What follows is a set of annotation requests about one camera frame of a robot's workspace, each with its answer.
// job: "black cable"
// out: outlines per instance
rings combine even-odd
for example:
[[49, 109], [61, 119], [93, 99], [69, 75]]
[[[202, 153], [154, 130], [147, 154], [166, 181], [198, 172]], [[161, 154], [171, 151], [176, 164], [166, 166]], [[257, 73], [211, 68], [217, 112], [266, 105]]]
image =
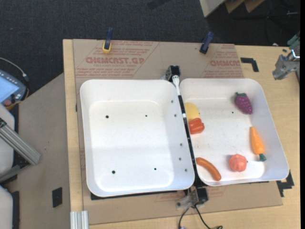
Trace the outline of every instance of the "black cable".
[[[203, 224], [204, 224], [208, 229], [211, 229], [211, 228], [205, 223], [204, 219], [202, 218], [202, 216], [201, 216], [201, 214], [200, 214], [200, 212], [199, 212], [199, 210], [198, 210], [198, 208], [197, 208], [197, 204], [194, 204], [193, 206], [191, 206], [191, 207], [189, 207], [189, 208], [194, 208], [194, 209], [196, 209], [196, 211], [197, 211], [197, 213], [198, 213], [198, 215], [199, 215], [201, 221], [203, 222]], [[180, 219], [179, 219], [178, 229], [181, 229], [181, 221], [182, 221], [182, 218], [183, 218], [183, 216], [186, 214], [186, 212], [189, 210], [189, 208], [187, 208], [187, 209], [183, 212], [183, 214], [181, 215], [181, 217], [180, 217]]]

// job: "toy sausage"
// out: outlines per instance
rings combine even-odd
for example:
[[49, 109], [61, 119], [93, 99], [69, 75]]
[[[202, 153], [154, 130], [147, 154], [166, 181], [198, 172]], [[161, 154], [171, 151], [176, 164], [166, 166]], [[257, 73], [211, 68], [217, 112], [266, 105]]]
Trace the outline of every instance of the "toy sausage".
[[198, 165], [206, 168], [211, 173], [211, 175], [215, 181], [220, 181], [221, 175], [220, 175], [219, 171], [217, 170], [217, 168], [212, 163], [210, 163], [206, 159], [200, 158], [200, 157], [196, 158], [196, 163]]

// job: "purple fruit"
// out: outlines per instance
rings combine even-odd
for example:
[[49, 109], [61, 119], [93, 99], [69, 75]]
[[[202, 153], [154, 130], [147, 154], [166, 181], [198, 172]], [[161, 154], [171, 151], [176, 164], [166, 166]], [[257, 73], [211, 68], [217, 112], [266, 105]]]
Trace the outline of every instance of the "purple fruit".
[[235, 104], [245, 114], [252, 114], [252, 105], [247, 94], [236, 93]]

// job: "toy bell pepper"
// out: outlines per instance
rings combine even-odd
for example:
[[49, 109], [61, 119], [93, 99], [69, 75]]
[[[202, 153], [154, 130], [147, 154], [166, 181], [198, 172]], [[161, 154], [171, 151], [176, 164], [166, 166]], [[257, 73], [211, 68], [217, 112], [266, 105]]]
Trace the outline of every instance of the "toy bell pepper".
[[201, 133], [204, 130], [204, 124], [200, 118], [195, 118], [189, 122], [189, 129], [191, 134]]

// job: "cardboard sheet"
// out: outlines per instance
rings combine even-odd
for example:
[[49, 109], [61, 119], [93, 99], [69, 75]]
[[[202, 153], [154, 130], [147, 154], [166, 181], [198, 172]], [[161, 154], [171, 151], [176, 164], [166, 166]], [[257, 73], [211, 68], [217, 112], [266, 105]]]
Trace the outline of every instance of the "cardboard sheet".
[[[84, 210], [90, 224], [179, 216], [176, 208], [183, 191], [92, 200], [86, 184], [85, 152], [81, 119], [80, 86], [89, 79], [160, 79], [170, 65], [179, 65], [185, 78], [243, 78], [240, 60], [233, 44], [112, 41], [108, 54], [104, 41], [73, 40], [81, 178]], [[207, 187], [209, 201], [202, 213], [282, 205], [276, 182]]]

